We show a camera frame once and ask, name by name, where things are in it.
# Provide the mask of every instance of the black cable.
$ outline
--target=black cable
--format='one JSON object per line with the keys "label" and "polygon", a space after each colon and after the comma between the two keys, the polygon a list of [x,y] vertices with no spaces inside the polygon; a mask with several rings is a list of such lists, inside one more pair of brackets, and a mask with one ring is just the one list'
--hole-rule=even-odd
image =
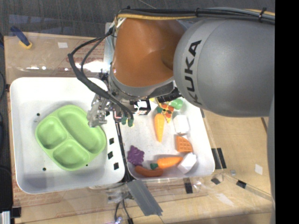
{"label": "black cable", "polygon": [[[112,32],[111,36],[116,38],[117,36],[115,36],[114,34],[115,34],[115,27],[113,26],[113,32]],[[113,50],[115,50],[115,43],[114,43],[113,38],[111,39],[111,43],[112,43]]]}
{"label": "black cable", "polygon": [[[133,114],[132,112],[126,107],[124,106],[122,103],[120,103],[117,99],[115,99],[113,96],[111,96],[107,91],[103,90],[102,88],[100,88],[98,85],[96,85],[95,83],[93,83],[92,81],[90,81],[86,75],[84,74],[84,72],[82,71],[83,70],[83,65],[84,65],[84,62],[86,61],[86,59],[88,58],[88,56],[92,53],[92,51],[106,38],[108,37],[111,33],[113,32],[113,28],[110,28],[110,30],[104,35],[104,37],[98,37],[98,38],[95,38],[93,40],[90,40],[88,42],[85,42],[83,44],[81,44],[80,46],[78,46],[77,48],[75,48],[70,54],[68,54],[68,58],[69,58],[69,61],[70,61],[70,65],[73,69],[73,71],[75,72],[75,75],[77,77],[77,79],[79,81],[81,81],[83,84],[85,84],[91,91],[93,91],[94,93],[98,94],[99,96],[102,96],[106,99],[109,99],[111,102],[117,104],[126,114],[126,116],[129,115],[130,119],[133,120],[134,117],[133,117]],[[82,63],[81,63],[81,71],[78,70],[78,68],[76,67],[75,65],[75,61],[74,61],[74,54],[82,47],[90,44],[90,43],[93,43],[93,42],[96,42],[98,41],[92,48],[91,50],[88,51],[88,53],[86,54],[86,56],[84,57]]]}
{"label": "black cable", "polygon": [[149,16],[149,17],[214,17],[214,18],[226,18],[226,19],[242,19],[250,21],[264,21],[270,24],[275,23],[274,16],[261,16],[256,13],[253,14],[247,10],[229,10],[229,9],[200,9],[195,10],[186,10],[186,9],[122,9],[119,11],[118,15],[140,15],[140,16]]}
{"label": "black cable", "polygon": [[119,203],[117,203],[116,208],[115,208],[115,213],[114,213],[114,220],[117,221],[117,210],[118,210],[118,208],[119,208],[119,206],[120,206],[121,203],[122,203],[122,206],[123,206],[123,208],[124,208],[124,210],[125,210],[125,212],[127,214],[128,223],[129,224],[133,224],[133,219],[130,217],[130,215],[129,215],[127,209],[126,209],[125,199],[123,199],[122,201],[120,201]]}
{"label": "black cable", "polygon": [[259,22],[262,22],[262,16],[263,16],[263,13],[267,10],[266,7],[263,7],[262,8],[262,11],[260,12],[259,16],[258,16],[258,21]]}

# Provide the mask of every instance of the green plate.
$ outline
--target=green plate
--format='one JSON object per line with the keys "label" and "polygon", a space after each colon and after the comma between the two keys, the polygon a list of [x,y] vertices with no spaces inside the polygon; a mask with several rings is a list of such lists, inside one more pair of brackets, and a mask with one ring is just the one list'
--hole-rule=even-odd
{"label": "green plate", "polygon": [[101,127],[89,127],[86,112],[76,105],[45,117],[36,127],[36,139],[59,167],[69,171],[87,165],[107,144]]}

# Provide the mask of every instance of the white plastic tray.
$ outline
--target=white plastic tray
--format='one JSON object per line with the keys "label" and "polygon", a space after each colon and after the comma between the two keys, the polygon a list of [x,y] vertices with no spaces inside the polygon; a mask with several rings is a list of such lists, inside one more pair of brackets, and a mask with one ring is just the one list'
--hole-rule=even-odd
{"label": "white plastic tray", "polygon": [[[142,180],[156,180],[156,179],[171,179],[171,178],[185,178],[194,176],[206,176],[214,172],[215,161],[213,158],[210,142],[206,132],[206,127],[201,116],[200,109],[183,99],[184,103],[180,110],[174,110],[172,117],[183,114],[187,116],[190,131],[183,137],[187,138],[193,147],[193,153],[197,156],[197,161],[192,169],[183,174],[178,168],[166,168],[160,177],[144,177],[135,172],[133,164],[128,162],[128,169],[131,175],[136,179]],[[162,142],[158,142],[154,129],[154,116],[157,114],[157,104],[151,102],[151,112],[148,115],[135,115],[134,126],[122,126],[121,135],[124,143],[126,156],[130,150],[131,145],[145,152],[144,162],[142,166],[150,169],[151,163],[156,163],[160,157],[179,155],[184,156],[186,153],[179,153],[176,151],[175,136],[176,131],[173,119],[170,123],[165,122],[164,134]]]}
{"label": "white plastic tray", "polygon": [[[106,89],[102,81],[91,80]],[[24,192],[37,194],[112,184],[124,177],[125,167],[112,114],[107,116],[107,124],[101,126],[107,137],[105,150],[79,170],[61,169],[36,141],[35,129],[43,118],[64,105],[77,105],[87,112],[93,97],[94,93],[76,78],[22,77],[12,82],[15,171],[18,186]]]}

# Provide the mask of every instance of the toy carrot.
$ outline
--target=toy carrot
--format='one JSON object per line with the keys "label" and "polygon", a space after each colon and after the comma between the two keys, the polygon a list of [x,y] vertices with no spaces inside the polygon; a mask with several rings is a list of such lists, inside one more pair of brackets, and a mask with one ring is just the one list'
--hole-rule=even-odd
{"label": "toy carrot", "polygon": [[155,131],[159,142],[162,142],[165,118],[164,115],[158,113],[155,115]]}
{"label": "toy carrot", "polygon": [[155,169],[155,168],[169,168],[172,167],[173,165],[178,164],[183,160],[183,157],[180,156],[173,156],[173,157],[166,157],[166,158],[160,158],[157,160],[157,163],[151,163],[150,168]]}

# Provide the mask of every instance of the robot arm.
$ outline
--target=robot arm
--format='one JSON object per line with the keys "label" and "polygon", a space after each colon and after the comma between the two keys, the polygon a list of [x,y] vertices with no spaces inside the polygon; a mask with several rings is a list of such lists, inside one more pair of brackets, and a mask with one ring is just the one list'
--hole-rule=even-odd
{"label": "robot arm", "polygon": [[128,120],[132,126],[138,100],[171,101],[179,96],[223,116],[269,116],[268,160],[275,204],[275,15],[265,9],[123,9],[104,37],[87,44],[95,42],[95,48],[112,34],[117,38],[105,80],[107,91],[84,75],[83,65],[92,50],[81,70],[72,56],[84,44],[68,55],[77,78],[96,94],[89,125],[105,124],[106,111],[113,111],[115,121]]}

